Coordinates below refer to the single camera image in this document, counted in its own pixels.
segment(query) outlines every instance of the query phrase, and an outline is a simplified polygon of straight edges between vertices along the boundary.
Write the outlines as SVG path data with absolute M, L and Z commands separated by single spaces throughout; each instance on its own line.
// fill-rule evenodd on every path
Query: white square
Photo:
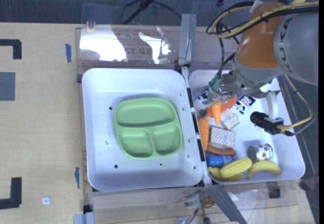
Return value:
M 51 204 L 51 196 L 43 196 L 42 197 L 42 204 Z

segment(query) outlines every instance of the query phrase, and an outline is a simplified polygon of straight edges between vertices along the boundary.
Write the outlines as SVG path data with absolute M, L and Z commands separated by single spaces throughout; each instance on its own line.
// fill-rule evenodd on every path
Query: white tray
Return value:
M 195 100 L 208 82 L 215 76 L 215 70 L 196 70 L 189 75 L 189 84 L 193 99 Z M 261 89 L 262 91 L 279 91 L 279 83 L 274 79 Z M 284 119 L 285 125 L 290 125 L 291 121 L 281 92 L 277 95 L 279 116 Z M 247 157 L 247 149 L 252 144 L 269 143 L 274 150 L 274 156 L 271 161 L 277 163 L 281 168 L 281 174 L 273 175 L 271 173 L 259 172 L 246 179 L 247 171 L 244 177 L 238 181 L 217 181 L 222 184 L 237 183 L 255 183 L 265 181 L 296 180 L 305 173 L 304 160 L 295 136 L 286 136 L 283 134 L 271 135 L 263 129 L 255 126 L 250 121 L 250 115 L 254 111 L 268 114 L 268 105 L 265 98 L 257 99 L 253 106 L 240 118 L 240 123 L 231 130 L 235 132 L 236 159 Z M 209 118 L 210 126 L 216 126 L 213 118 Z
M 99 191 L 193 186 L 203 178 L 183 77 L 168 69 L 94 68 L 82 78 L 88 179 Z M 136 160 L 119 148 L 113 113 L 128 99 L 160 97 L 175 107 L 183 133 L 181 149 L 168 157 Z

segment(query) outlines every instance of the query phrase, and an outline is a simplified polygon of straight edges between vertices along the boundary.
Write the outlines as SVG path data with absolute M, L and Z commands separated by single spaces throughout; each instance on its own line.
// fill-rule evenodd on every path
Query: yellow corn cob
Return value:
M 251 166 L 252 160 L 248 157 L 244 157 L 230 162 L 227 165 L 224 165 L 219 171 L 219 174 L 223 178 L 229 178 L 238 173 L 243 173 L 244 171 L 248 170 Z
M 219 171 L 221 169 L 218 167 L 208 167 L 208 171 L 211 174 L 211 176 L 217 180 L 225 180 L 225 181 L 236 181 L 236 180 L 240 180 L 243 177 L 242 173 L 238 173 L 236 175 L 233 175 L 229 178 L 224 178 L 220 175 Z

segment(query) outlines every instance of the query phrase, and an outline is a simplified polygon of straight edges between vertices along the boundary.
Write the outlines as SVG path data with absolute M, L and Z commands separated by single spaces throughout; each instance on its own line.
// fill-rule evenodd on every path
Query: wooden table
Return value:
M 74 214 L 83 211 L 80 83 L 76 81 L 75 32 L 79 27 L 0 23 L 0 39 L 17 39 L 22 43 L 22 59 L 13 59 L 12 47 L 0 46 L 0 72 L 14 72 L 16 81 L 15 100 L 0 101 L 0 198 L 9 198 L 12 177 L 22 178 L 22 203 L 19 208 L 1 209 L 0 224 L 72 223 Z M 71 46 L 71 62 L 66 56 L 66 45 Z M 274 203 L 266 209 L 243 209 L 242 215 L 248 223 L 314 223 L 298 182 L 292 182 L 287 191 L 294 196 L 293 205 L 278 207 L 278 200 L 277 206 Z M 50 204 L 42 203 L 46 196 L 50 197 Z M 217 210 L 210 213 L 212 223 L 228 221 Z M 200 223 L 200 219 L 197 217 L 195 223 Z

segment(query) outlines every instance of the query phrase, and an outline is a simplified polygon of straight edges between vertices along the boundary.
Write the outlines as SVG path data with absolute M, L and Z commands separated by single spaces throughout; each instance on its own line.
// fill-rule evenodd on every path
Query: sausage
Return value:
M 231 148 L 220 149 L 220 148 L 216 148 L 212 145 L 207 145 L 206 152 L 209 154 L 224 155 L 224 156 L 231 156 L 231 157 L 236 155 L 236 151 L 234 149 L 231 149 Z

